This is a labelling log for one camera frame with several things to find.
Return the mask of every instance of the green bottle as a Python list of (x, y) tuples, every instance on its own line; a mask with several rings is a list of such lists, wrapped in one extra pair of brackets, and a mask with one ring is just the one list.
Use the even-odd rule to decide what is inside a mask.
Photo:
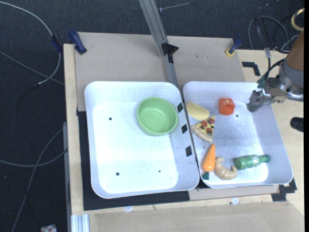
[(236, 158), (234, 160), (234, 164), (238, 170), (243, 170), (246, 168), (254, 168), (260, 165), (262, 162), (269, 162), (269, 161), (270, 161), (269, 155), (261, 155), (261, 156), (249, 155)]

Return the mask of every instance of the toy carrot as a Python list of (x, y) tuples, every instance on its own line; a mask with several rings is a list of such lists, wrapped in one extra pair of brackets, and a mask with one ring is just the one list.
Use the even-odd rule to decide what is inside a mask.
[(215, 144), (212, 144), (202, 165), (203, 170), (205, 173), (202, 175), (202, 178), (204, 180), (209, 179), (209, 172), (211, 172), (214, 169), (216, 163), (216, 146)]

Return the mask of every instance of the black floor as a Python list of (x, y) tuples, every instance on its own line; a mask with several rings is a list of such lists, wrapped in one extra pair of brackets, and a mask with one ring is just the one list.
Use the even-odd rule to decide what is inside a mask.
[[(150, 34), (138, 0), (0, 0), (28, 10), (43, 20), (52, 33), (69, 43), (69, 30)], [(304, 0), (156, 0), (164, 9), (162, 20), (167, 35), (243, 39), (242, 49), (251, 49), (248, 26), (257, 16), (280, 21), (288, 37), (298, 32), (290, 18), (304, 7)], [(273, 44), (286, 43), (283, 30), (265, 20)], [(263, 49), (252, 27), (254, 49)], [(45, 75), (53, 73), (58, 52), (51, 44), (46, 27), (35, 17), (0, 3), (0, 51)], [(64, 82), (63, 66), (54, 78)], [(66, 121), (64, 86), (47, 81), (0, 55), (0, 160), (36, 164), (51, 138)], [(63, 151), (60, 133), (46, 149), (41, 162)], [(0, 162), (0, 232), (12, 230), (27, 191), (33, 168)], [(40, 231), (56, 224), (67, 230), (63, 157), (38, 167), (28, 198), (16, 223), (17, 232)]]

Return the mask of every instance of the pepperoni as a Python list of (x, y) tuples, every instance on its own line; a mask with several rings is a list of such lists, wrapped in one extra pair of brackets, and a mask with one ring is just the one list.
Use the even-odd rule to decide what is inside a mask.
[(210, 129), (210, 128), (206, 128), (206, 132), (207, 132), (207, 134), (208, 134), (209, 136), (211, 136), (211, 135), (212, 135), (212, 129)]
[(213, 118), (209, 118), (209, 119), (207, 119), (207, 121), (208, 121), (208, 123), (210, 123), (210, 124), (214, 124), (214, 119), (213, 119)]
[(207, 121), (203, 120), (203, 121), (201, 122), (201, 125), (202, 125), (203, 127), (207, 127), (207, 126), (208, 126), (208, 123), (207, 123)]

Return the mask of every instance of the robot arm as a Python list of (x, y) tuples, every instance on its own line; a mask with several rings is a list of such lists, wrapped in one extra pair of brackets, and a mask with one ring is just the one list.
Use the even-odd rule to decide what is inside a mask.
[(247, 104), (250, 112), (274, 102), (282, 103), (286, 98), (304, 101), (304, 31), (300, 32), (287, 57), (272, 68), (276, 65), (279, 65), (278, 75), (268, 77), (267, 74), (263, 89), (252, 92)]

